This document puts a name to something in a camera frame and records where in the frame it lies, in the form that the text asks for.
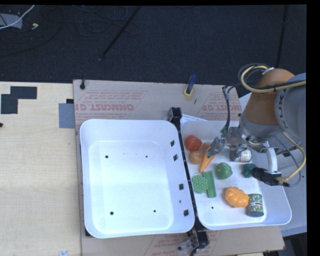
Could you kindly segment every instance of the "white cable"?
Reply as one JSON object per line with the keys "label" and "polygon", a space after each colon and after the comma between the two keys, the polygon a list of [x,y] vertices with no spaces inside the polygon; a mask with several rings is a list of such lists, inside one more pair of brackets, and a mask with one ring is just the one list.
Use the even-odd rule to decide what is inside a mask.
{"label": "white cable", "polygon": [[24,14],[22,14],[22,16],[21,16],[18,20],[16,20],[16,21],[15,21],[14,23],[12,23],[12,24],[5,25],[5,26],[1,26],[1,27],[0,27],[0,30],[5,29],[5,28],[9,28],[9,27],[13,26],[14,24],[17,24],[17,23],[18,23],[28,12],[30,12],[35,6],[36,6],[36,5],[33,4],[33,5],[30,7],[30,9],[27,10]]}

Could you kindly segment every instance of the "green pepper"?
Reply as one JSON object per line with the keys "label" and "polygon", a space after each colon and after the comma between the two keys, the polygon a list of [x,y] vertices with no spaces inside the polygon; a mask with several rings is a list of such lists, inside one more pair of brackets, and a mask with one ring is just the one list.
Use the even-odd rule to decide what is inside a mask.
{"label": "green pepper", "polygon": [[231,166],[225,162],[219,163],[215,167],[215,175],[219,180],[225,180],[232,175]]}

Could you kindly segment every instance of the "toy carrot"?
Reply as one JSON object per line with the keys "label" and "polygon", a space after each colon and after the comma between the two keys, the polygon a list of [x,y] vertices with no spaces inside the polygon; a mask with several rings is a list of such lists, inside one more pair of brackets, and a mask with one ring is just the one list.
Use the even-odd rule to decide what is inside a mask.
{"label": "toy carrot", "polygon": [[210,162],[212,161],[212,159],[214,159],[215,154],[213,154],[212,156],[208,157],[207,153],[204,153],[203,158],[202,158],[202,162],[200,165],[200,172],[202,173],[210,164]]}

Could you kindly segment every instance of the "light wood surface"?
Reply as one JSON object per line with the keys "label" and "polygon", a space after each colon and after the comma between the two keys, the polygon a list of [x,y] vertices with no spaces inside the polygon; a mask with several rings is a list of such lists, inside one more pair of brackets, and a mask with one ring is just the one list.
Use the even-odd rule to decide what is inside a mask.
{"label": "light wood surface", "polygon": [[[10,86],[35,83],[0,82]],[[59,128],[72,84],[37,86],[18,114],[0,114],[0,255],[81,255],[75,129]]]}

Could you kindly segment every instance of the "green cucumber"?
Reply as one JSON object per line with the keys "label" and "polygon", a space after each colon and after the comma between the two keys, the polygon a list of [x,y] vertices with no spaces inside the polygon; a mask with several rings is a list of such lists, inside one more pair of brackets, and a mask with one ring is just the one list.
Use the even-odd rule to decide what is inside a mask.
{"label": "green cucumber", "polygon": [[202,176],[205,177],[208,181],[208,189],[206,191],[208,198],[215,198],[217,196],[217,192],[216,192],[216,185],[215,185],[213,171],[212,170],[211,171],[204,171],[202,173]]}

